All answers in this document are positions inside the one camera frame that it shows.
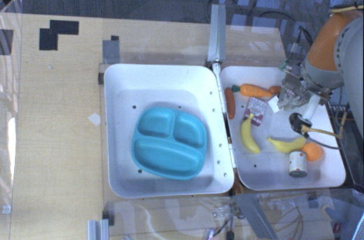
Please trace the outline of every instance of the silver can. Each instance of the silver can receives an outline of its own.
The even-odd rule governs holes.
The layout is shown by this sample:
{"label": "silver can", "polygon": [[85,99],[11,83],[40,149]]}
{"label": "silver can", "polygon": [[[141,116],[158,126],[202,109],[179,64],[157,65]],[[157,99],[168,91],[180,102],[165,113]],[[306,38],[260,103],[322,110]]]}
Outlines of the silver can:
{"label": "silver can", "polygon": [[293,151],[289,153],[289,175],[305,177],[307,175],[306,153]]}

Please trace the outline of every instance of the metal bracket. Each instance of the metal bracket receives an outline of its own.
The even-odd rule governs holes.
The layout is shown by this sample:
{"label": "metal bracket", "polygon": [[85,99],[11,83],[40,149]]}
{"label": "metal bracket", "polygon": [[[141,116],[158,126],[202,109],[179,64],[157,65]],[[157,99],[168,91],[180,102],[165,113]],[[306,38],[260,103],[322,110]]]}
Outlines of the metal bracket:
{"label": "metal bracket", "polygon": [[210,40],[206,64],[210,66],[225,59],[226,8],[225,5],[212,5]]}
{"label": "metal bracket", "polygon": [[87,222],[88,240],[109,240],[109,220],[89,220]]}

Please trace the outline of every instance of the orange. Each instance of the orange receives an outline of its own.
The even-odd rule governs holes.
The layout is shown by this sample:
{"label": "orange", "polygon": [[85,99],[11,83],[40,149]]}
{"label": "orange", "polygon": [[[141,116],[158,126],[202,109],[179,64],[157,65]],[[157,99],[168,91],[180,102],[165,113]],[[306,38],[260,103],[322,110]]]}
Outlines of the orange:
{"label": "orange", "polygon": [[302,152],[306,153],[307,161],[316,161],[322,156],[322,148],[319,145],[312,142],[305,144],[302,147]]}

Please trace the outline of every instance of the yellow banana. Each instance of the yellow banana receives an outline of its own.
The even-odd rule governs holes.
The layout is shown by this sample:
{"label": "yellow banana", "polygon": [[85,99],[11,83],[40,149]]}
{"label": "yellow banana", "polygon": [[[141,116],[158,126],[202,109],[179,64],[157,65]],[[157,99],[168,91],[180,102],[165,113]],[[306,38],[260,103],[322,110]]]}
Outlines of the yellow banana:
{"label": "yellow banana", "polygon": [[240,137],[243,141],[244,146],[253,153],[260,153],[259,146],[251,136],[251,119],[253,114],[250,113],[248,119],[242,122],[240,126]]}
{"label": "yellow banana", "polygon": [[304,137],[298,137],[291,142],[285,142],[281,140],[274,140],[269,137],[268,141],[271,142],[278,151],[290,153],[294,150],[301,149],[303,145],[305,145],[306,139]]}

